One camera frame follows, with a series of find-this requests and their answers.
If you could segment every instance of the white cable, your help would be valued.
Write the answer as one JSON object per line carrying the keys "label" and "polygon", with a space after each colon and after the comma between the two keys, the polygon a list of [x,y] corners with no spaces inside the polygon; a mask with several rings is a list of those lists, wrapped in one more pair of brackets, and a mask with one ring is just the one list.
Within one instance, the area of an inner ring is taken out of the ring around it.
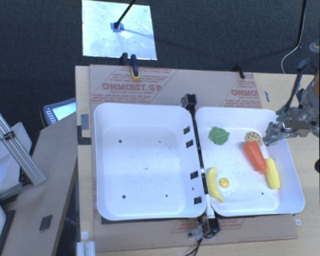
{"label": "white cable", "polygon": [[302,29],[301,29],[301,36],[300,36],[300,40],[298,42],[298,44],[296,45],[296,47],[290,51],[286,56],[284,56],[281,60],[281,69],[282,69],[282,72],[285,74],[285,70],[284,70],[284,60],[286,57],[288,57],[289,55],[291,55],[292,53],[294,53],[295,50],[297,50],[299,47],[300,47],[300,43],[301,43],[301,40],[302,40],[302,34],[304,32],[304,27],[305,27],[305,17],[306,17],[306,13],[303,14],[303,21],[302,21]]}

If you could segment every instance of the screen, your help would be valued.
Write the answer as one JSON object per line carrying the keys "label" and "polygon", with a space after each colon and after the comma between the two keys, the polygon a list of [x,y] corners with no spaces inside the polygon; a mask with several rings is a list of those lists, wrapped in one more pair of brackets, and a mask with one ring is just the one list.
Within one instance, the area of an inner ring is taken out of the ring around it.
{"label": "screen", "polygon": [[76,110],[77,110],[77,104],[75,102],[67,105],[63,105],[63,106],[58,106],[52,109],[58,121],[71,115]]}

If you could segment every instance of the metal plate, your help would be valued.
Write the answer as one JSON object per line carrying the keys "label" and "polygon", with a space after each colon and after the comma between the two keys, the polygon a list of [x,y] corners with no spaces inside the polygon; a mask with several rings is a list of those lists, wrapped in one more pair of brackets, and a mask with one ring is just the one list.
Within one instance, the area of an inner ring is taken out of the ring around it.
{"label": "metal plate", "polygon": [[141,60],[157,60],[151,11],[147,5],[133,5],[121,21],[123,30],[114,31],[128,4],[82,1],[83,55],[119,58],[135,54]]}

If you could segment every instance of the metal frame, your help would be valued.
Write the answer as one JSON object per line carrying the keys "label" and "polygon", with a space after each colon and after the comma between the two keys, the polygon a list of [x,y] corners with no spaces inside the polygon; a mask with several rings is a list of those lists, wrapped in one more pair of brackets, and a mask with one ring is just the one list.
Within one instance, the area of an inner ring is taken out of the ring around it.
{"label": "metal frame", "polygon": [[[43,174],[41,170],[38,169],[30,154],[22,146],[21,142],[15,135],[15,132],[11,130],[11,127],[8,125],[8,123],[1,114],[0,141],[3,142],[5,147],[9,150],[10,154],[20,165],[22,171],[25,173],[32,185],[37,186],[46,180],[46,176]],[[28,185],[23,186],[22,184],[19,184],[17,186],[14,186],[10,190],[0,194],[0,200],[9,198],[19,193],[26,187],[28,187]]]}

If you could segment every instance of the yellow corn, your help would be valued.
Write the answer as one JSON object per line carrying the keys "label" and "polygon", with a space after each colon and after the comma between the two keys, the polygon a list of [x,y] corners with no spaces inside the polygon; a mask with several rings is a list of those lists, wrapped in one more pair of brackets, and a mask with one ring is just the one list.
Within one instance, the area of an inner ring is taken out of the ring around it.
{"label": "yellow corn", "polygon": [[280,188],[280,178],[275,161],[272,158],[268,158],[265,163],[268,183],[272,189],[277,190]]}

